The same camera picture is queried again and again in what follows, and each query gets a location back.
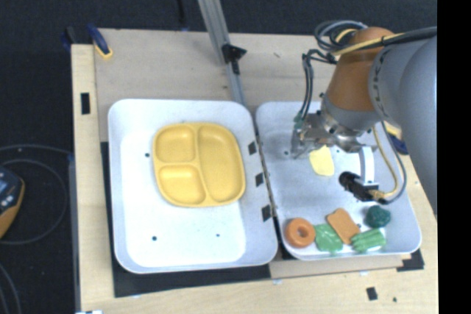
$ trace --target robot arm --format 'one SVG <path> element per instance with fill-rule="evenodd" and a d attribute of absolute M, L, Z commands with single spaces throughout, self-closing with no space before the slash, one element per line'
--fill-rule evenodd
<path fill-rule="evenodd" d="M 294 128 L 293 155 L 305 156 L 323 145 L 360 152 L 364 146 L 357 137 L 387 121 L 402 129 L 437 214 L 436 28 L 394 35 L 364 27 L 350 34 L 348 47 L 333 52 L 341 57 L 321 110 L 305 115 Z"/>

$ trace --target yellow and black tool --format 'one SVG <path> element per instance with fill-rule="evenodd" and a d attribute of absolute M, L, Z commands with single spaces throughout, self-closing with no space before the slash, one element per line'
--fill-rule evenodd
<path fill-rule="evenodd" d="M 15 220 L 23 195 L 24 181 L 0 165 L 0 238 Z"/>

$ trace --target orange donut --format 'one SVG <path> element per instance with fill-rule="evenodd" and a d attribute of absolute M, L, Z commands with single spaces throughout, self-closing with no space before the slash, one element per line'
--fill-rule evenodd
<path fill-rule="evenodd" d="M 285 238 L 293 247 L 306 247 L 314 242 L 316 230 L 304 218 L 294 218 L 286 225 Z"/>

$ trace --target yellow divided plate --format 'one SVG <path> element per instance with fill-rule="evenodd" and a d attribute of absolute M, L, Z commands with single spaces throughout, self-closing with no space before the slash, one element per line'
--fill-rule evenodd
<path fill-rule="evenodd" d="M 154 172 L 163 197 L 184 207 L 229 204 L 245 191 L 237 140 L 212 123 L 172 124 L 152 142 Z"/>

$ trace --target wooden table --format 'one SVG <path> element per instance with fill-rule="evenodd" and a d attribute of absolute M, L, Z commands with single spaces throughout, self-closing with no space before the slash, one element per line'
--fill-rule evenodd
<path fill-rule="evenodd" d="M 116 298 L 100 153 L 100 143 L 107 140 L 107 109 L 122 98 L 230 100 L 230 92 L 207 33 L 101 31 L 113 49 L 109 60 L 92 45 L 73 45 L 71 57 L 81 310 L 105 314 L 438 312 L 437 222 L 408 157 L 403 159 L 407 192 L 422 231 L 423 269 L 397 271 L 410 255 L 365 259 L 355 266 L 336 259 L 314 266 L 274 260 L 273 279 Z M 312 37 L 230 37 L 233 45 L 248 50 L 240 66 L 249 110 L 268 101 L 302 100 L 301 54 L 315 46 Z M 318 100 L 333 66 L 315 63 L 314 70 L 314 100 Z M 367 289 L 377 298 L 369 297 Z"/>

